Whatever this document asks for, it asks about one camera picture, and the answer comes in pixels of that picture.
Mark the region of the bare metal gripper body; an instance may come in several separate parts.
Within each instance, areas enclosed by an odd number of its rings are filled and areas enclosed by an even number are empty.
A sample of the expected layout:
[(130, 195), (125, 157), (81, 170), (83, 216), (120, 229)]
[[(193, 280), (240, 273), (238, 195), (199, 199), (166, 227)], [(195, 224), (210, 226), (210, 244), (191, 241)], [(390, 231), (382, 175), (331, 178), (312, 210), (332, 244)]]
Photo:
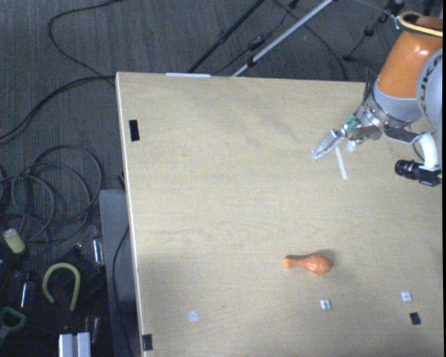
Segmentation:
[(344, 121), (344, 134), (350, 141), (378, 140), (388, 129), (401, 129), (409, 123), (388, 115), (373, 97), (368, 97)]

